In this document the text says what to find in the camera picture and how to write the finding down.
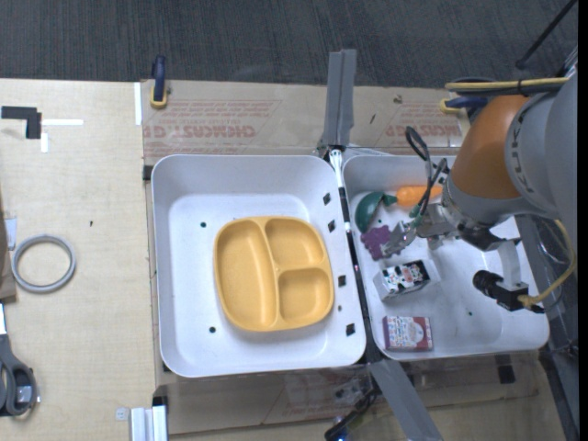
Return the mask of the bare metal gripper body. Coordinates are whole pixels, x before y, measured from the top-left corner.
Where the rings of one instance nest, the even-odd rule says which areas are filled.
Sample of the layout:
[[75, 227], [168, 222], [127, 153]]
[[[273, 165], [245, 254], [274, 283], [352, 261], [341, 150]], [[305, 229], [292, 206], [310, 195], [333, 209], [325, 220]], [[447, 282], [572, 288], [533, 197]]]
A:
[[416, 235], [425, 239], [430, 250], [436, 250], [445, 240], [458, 237], [457, 226], [449, 220], [447, 210], [440, 204], [429, 204], [420, 224], [416, 227]]

